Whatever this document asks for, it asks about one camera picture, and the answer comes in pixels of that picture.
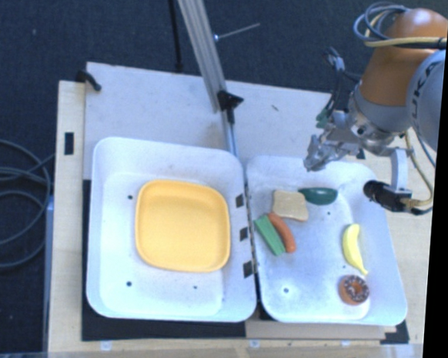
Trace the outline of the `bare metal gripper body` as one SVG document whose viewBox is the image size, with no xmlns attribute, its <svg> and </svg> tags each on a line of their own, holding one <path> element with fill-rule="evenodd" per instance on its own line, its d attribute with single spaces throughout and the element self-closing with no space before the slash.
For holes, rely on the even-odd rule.
<svg viewBox="0 0 448 358">
<path fill-rule="evenodd" d="M 334 111 L 319 137 L 324 156 L 357 156 L 370 152 L 390 156 L 396 134 L 384 132 L 362 113 Z"/>
</svg>

